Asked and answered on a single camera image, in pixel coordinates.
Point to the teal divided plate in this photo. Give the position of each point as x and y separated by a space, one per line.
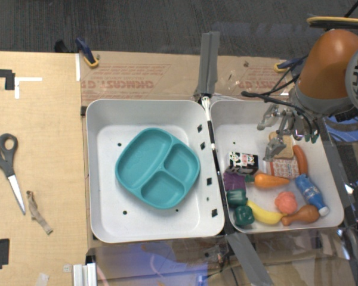
149 159

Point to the yellow banana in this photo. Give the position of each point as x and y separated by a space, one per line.
264 215

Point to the brown cardboard board red print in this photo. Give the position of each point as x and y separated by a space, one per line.
131 79

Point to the blue bottle white cap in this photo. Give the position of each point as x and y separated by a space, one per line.
308 191

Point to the white plastic tray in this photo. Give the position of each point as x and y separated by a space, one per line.
244 130
107 189

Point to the tan crumpled strip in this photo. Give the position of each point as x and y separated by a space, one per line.
35 210

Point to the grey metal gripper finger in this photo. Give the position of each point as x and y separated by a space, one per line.
268 118
275 149

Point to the brown toy chicken drumstick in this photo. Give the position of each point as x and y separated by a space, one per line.
305 214

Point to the orange carrot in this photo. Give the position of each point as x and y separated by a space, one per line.
270 181

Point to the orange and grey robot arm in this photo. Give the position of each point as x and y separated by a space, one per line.
328 67

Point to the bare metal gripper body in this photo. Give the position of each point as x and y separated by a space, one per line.
296 119

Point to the pink round toy food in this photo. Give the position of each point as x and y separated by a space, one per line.
285 203

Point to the orange sausage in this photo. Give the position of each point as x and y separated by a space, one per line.
301 159

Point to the dark green toy pepper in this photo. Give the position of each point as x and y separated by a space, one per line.
236 197
244 216

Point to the black and white milk carton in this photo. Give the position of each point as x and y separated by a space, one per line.
241 161

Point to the white packet red print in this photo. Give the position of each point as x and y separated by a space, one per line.
285 168

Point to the tan bread slice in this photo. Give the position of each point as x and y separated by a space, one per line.
288 150

